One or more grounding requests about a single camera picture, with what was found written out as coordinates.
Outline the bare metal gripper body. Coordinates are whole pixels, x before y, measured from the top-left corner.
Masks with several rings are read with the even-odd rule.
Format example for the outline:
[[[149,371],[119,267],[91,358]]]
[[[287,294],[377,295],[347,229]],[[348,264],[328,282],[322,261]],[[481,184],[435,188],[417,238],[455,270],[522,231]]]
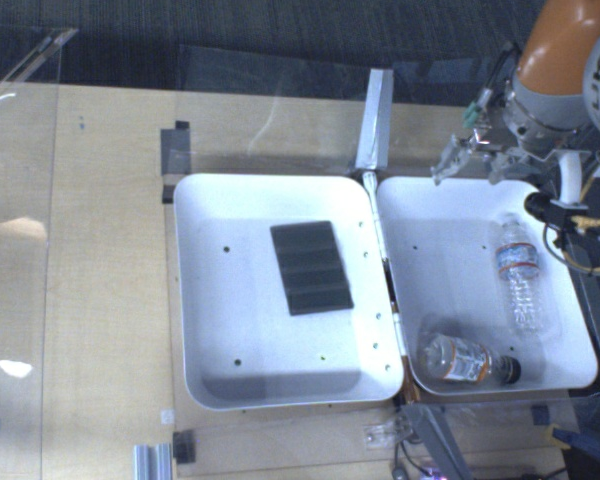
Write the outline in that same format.
[[[557,128],[509,110],[482,110],[470,119],[470,124],[475,152],[486,164],[492,154],[514,150],[526,155],[524,162],[528,158],[545,162],[580,132],[579,126]]]

